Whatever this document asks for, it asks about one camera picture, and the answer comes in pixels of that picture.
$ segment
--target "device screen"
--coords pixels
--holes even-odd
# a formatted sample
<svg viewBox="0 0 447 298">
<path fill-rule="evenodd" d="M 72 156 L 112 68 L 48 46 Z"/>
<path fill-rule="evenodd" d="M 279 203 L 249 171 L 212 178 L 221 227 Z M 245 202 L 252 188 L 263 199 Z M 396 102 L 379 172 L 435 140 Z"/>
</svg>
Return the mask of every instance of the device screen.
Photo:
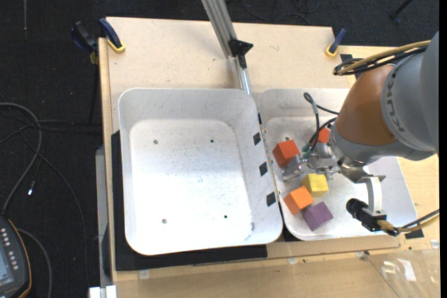
<svg viewBox="0 0 447 298">
<path fill-rule="evenodd" d="M 0 287 L 12 281 L 14 281 L 14 279 L 8 272 L 8 266 L 6 266 L 6 261 L 0 248 Z"/>
</svg>

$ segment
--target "block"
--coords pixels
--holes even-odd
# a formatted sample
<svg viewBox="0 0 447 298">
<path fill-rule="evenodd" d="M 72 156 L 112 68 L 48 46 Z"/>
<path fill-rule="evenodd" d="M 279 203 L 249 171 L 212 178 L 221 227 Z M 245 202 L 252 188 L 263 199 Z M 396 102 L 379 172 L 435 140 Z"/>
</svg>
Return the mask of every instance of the block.
<svg viewBox="0 0 447 298">
<path fill-rule="evenodd" d="M 292 215 L 296 215 L 298 212 L 308 207 L 314 202 L 314 198 L 310 195 L 310 192 L 305 186 L 300 186 L 299 188 L 291 191 L 285 198 L 284 203 L 287 205 L 288 209 Z"/>
<path fill-rule="evenodd" d="M 329 191 L 328 181 L 324 174 L 309 173 L 301 181 L 314 198 L 320 198 Z"/>
<path fill-rule="evenodd" d="M 318 204 L 308 206 L 302 211 L 301 214 L 306 221 L 306 224 L 312 231 L 315 231 L 317 228 L 320 228 L 329 220 L 334 218 L 323 201 L 319 202 Z"/>
<path fill-rule="evenodd" d="M 329 142 L 330 137 L 330 129 L 324 127 L 321 129 L 320 133 L 318 134 L 318 143 L 327 143 Z"/>
<path fill-rule="evenodd" d="M 278 143 L 272 151 L 278 165 L 283 167 L 291 162 L 294 156 L 300 155 L 300 150 L 294 140 Z"/>
</svg>

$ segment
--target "metal plate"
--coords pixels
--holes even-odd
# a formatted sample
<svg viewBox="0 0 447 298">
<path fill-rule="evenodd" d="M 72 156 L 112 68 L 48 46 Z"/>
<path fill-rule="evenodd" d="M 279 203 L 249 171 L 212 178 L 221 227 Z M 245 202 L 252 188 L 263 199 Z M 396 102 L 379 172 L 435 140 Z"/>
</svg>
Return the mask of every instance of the metal plate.
<svg viewBox="0 0 447 298">
<path fill-rule="evenodd" d="M 308 92 L 318 105 L 338 112 L 348 91 L 348 89 L 272 89 L 264 92 L 259 98 L 259 110 L 270 151 L 277 143 L 287 139 L 295 140 L 301 149 L 315 132 L 314 111 L 310 103 L 304 99 L 304 92 Z M 333 114 L 323 111 L 319 113 L 321 123 L 334 117 Z M 301 213 L 292 215 L 283 201 L 285 196 L 301 185 L 301 180 L 306 174 L 284 181 L 281 168 L 274 157 L 272 162 L 284 223 L 293 236 L 310 241 L 384 234 L 366 230 L 360 221 L 352 218 L 347 212 L 345 206 L 351 198 L 368 202 L 367 188 L 365 184 L 352 183 L 341 174 L 336 174 L 333 180 L 328 181 L 329 191 L 321 198 L 315 198 L 314 202 L 317 204 L 324 201 L 334 218 L 317 230 L 311 231 Z M 388 221 L 399 226 L 416 220 L 416 210 L 395 157 L 382 158 L 368 165 L 365 170 L 374 175 L 386 175 L 381 187 L 383 210 L 388 215 Z"/>
<path fill-rule="evenodd" d="M 130 89 L 118 102 L 126 239 L 156 255 L 266 244 L 282 231 L 252 97 Z"/>
</svg>

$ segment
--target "dark carpet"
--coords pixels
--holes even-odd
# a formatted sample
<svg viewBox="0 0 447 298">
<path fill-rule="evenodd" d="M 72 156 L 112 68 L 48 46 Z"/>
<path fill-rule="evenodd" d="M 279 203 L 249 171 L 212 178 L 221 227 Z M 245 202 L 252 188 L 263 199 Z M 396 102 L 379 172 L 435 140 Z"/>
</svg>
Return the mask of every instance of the dark carpet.
<svg viewBox="0 0 447 298">
<path fill-rule="evenodd" d="M 431 39 L 439 30 L 439 0 L 413 0 L 392 21 L 390 14 L 405 1 L 230 0 L 228 9 L 234 22 L 326 26 L 335 33 L 345 28 L 345 45 Z M 0 102 L 23 105 L 40 120 L 64 121 L 42 122 L 47 162 L 37 159 L 7 212 L 46 247 L 52 296 L 58 298 L 86 297 L 88 286 L 99 285 L 95 153 L 101 127 L 83 125 L 89 121 L 95 69 L 89 55 L 73 44 L 70 29 L 81 21 L 99 35 L 97 21 L 108 15 L 207 19 L 200 0 L 0 0 Z M 93 124 L 101 122 L 98 100 Z M 0 107 L 2 206 L 38 144 L 35 127 L 18 131 L 29 123 L 21 111 Z M 45 258 L 30 238 L 24 242 L 33 270 L 30 297 L 46 297 Z"/>
</svg>

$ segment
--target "blue and yellow clamp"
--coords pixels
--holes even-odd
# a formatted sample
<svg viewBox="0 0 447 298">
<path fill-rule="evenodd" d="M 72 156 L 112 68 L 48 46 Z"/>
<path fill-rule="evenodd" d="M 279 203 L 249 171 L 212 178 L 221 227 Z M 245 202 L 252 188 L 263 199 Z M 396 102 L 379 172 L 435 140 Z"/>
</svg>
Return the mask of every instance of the blue and yellow clamp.
<svg viewBox="0 0 447 298">
<path fill-rule="evenodd" d="M 115 52 L 123 52 L 126 49 L 116 31 L 106 19 L 100 19 L 98 25 L 107 37 L 107 43 Z M 71 38 L 76 46 L 90 54 L 90 61 L 93 64 L 98 64 L 98 43 L 96 42 L 96 37 L 91 35 L 81 22 L 76 22 L 71 29 Z"/>
<path fill-rule="evenodd" d="M 329 44 L 329 46 L 326 48 L 325 53 L 329 57 L 334 57 L 338 53 L 338 45 L 340 45 L 341 41 L 343 40 L 345 33 L 346 33 L 345 29 L 340 30 L 338 35 L 335 37 L 334 42 L 332 44 Z"/>
</svg>

